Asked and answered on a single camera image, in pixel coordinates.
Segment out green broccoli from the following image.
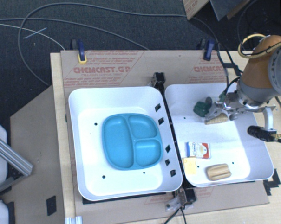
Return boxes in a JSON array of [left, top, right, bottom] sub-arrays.
[[192, 100, 211, 119]]

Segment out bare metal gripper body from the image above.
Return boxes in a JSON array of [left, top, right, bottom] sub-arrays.
[[214, 91, 262, 122]]

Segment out white plastic tray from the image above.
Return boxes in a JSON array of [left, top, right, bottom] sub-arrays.
[[163, 79, 275, 190], [67, 83, 184, 202]]

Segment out tan bread bun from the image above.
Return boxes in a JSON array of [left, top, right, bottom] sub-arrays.
[[205, 163, 233, 182]]

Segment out blue divided plate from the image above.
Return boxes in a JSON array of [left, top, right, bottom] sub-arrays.
[[101, 111, 164, 172]]

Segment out black cylinder on white bracket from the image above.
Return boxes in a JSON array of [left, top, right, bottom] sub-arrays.
[[246, 105, 279, 143]]

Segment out brown cardboard board red print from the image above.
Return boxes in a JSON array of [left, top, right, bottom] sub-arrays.
[[60, 41, 271, 224]]

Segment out red white blue carton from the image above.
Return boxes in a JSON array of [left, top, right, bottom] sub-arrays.
[[184, 140, 212, 160]]

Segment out tan waffle biscuit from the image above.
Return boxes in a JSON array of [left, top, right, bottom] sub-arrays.
[[204, 112, 229, 125]]

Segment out yellow cheese slice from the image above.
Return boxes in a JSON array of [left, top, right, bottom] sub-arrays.
[[181, 156, 198, 177]]

